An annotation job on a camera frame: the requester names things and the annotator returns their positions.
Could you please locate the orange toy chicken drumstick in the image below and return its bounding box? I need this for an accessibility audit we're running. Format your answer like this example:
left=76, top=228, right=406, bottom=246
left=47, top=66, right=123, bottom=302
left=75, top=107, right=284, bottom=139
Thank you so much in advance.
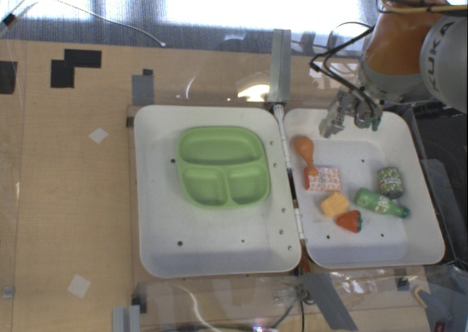
left=293, top=135, right=319, bottom=178

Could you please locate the orange toy carrot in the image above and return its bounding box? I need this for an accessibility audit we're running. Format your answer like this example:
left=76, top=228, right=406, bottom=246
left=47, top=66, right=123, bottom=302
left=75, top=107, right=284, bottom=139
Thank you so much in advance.
left=336, top=209, right=364, bottom=234

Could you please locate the small green can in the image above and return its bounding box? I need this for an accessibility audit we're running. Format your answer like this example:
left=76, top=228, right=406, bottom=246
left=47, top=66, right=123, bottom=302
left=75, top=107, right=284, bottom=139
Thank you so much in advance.
left=377, top=166, right=404, bottom=200

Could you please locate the thin black and white rod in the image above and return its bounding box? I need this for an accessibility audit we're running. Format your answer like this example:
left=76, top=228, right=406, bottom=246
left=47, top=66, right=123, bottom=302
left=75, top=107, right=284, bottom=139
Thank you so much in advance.
left=273, top=102, right=306, bottom=242

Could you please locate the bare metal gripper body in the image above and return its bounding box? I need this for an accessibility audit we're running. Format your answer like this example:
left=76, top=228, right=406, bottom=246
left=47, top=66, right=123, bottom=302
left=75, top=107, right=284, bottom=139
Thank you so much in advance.
left=347, top=84, right=400, bottom=127

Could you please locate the yellow ridged toy block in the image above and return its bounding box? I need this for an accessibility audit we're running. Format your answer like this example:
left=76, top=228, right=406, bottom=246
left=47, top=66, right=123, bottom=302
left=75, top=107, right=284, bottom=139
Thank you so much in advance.
left=320, top=191, right=350, bottom=219

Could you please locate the green divided plate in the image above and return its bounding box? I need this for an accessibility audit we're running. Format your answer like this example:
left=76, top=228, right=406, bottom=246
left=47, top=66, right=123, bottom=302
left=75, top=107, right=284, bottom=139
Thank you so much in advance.
left=177, top=125, right=272, bottom=210

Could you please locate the green bottle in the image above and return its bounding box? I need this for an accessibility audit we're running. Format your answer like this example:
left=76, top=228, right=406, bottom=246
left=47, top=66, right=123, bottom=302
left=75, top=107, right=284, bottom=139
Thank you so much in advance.
left=352, top=187, right=411, bottom=219

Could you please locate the white plastic tray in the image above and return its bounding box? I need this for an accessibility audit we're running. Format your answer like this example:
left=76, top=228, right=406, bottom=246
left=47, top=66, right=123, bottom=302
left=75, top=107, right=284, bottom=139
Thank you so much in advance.
left=133, top=105, right=303, bottom=280
left=283, top=107, right=447, bottom=271

